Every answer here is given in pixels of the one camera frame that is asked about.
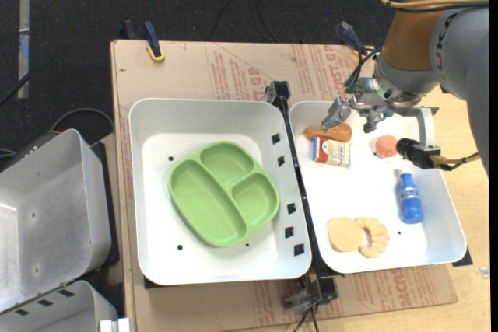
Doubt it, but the white plastic tray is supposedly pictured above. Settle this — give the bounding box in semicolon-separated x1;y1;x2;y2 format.
128;97;314;287
289;100;468;275
0;128;114;314
0;279;120;332

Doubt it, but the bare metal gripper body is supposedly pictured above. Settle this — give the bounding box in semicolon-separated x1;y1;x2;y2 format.
347;77;424;119

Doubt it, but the black block with thin wires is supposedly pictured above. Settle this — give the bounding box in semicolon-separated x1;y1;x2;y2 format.
282;275;339;313
264;80;293;107

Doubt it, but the beige croissant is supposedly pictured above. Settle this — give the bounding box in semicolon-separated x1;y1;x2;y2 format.
355;216;391;260

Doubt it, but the pink round toy food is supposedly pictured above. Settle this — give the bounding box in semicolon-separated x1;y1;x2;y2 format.
374;134;399;159

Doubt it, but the beige round bread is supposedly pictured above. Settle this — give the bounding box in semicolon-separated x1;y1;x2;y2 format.
327;216;365;253

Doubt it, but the blue plastic bottle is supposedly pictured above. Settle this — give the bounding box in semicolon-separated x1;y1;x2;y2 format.
395;168;426;225

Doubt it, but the brown chicken drumstick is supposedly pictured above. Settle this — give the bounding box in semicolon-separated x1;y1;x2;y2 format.
303;122;354;144

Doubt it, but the green divided plate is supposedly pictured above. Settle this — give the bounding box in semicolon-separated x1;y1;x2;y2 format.
167;141;282;249

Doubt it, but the brown cardboard board red print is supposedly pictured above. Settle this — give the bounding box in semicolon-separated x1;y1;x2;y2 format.
114;40;460;330

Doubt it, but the black cylinder on white bracket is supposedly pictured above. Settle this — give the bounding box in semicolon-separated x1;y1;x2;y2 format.
395;106;443;170

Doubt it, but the white and red carton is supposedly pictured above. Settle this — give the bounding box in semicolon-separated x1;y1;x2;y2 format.
311;135;352;169

